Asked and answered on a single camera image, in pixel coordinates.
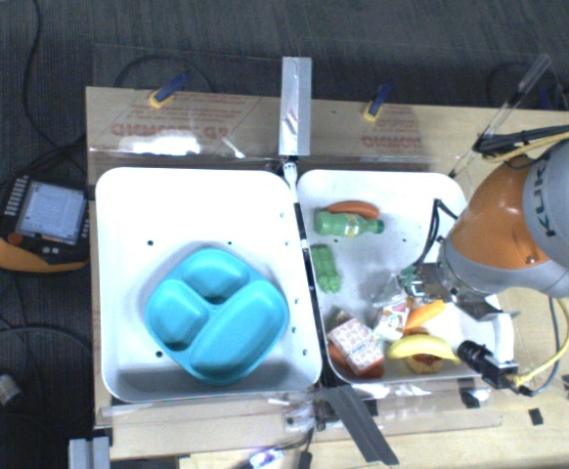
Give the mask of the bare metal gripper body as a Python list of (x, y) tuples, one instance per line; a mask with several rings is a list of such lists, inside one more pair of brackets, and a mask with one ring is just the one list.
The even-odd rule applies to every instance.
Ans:
[(441, 263), (413, 264), (405, 269), (406, 292), (424, 303), (437, 299), (457, 303), (465, 288)]

